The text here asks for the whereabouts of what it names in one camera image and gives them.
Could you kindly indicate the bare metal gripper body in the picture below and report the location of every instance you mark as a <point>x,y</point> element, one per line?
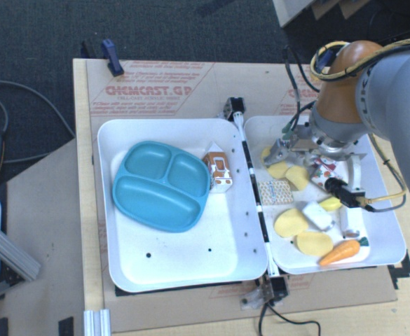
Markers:
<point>304,141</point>

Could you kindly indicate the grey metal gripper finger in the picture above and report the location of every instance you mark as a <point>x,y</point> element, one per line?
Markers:
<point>275,152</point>

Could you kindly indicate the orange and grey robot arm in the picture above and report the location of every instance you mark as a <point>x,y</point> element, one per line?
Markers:
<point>387,93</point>

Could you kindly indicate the yellow potato chip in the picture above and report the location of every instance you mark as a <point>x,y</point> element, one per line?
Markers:
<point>277,170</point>
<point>315,243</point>
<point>290,222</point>
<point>265,152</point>
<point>298,176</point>

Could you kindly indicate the white carton with fruit print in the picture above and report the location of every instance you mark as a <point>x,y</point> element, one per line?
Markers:
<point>321,175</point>

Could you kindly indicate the patterned square biscuit packet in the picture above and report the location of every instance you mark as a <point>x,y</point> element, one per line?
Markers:
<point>275,192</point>

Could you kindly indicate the thin black and white rod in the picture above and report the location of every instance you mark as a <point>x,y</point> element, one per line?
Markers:
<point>257,201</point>

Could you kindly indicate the orange and white carton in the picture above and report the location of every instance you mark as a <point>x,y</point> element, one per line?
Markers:
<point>220,173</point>

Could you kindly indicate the small yellow oval piece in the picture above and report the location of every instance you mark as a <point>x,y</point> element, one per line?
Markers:
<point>330,204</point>

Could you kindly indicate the white plastic bottle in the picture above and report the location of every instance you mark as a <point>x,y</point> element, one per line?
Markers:
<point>318,216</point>

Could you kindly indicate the orange carrot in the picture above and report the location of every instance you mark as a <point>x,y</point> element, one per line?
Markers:
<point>341,252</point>

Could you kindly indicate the white plastic tray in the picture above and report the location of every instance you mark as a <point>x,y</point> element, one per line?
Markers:
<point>176,257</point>
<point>383,229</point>

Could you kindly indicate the blue divided plate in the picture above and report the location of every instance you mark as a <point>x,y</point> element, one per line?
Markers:
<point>159,194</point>

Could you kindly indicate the brown cardboard board red print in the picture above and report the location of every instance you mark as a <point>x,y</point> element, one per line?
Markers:
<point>162,89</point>

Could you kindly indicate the black cylinder on white bracket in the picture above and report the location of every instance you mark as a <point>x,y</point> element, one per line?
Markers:
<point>345,192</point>

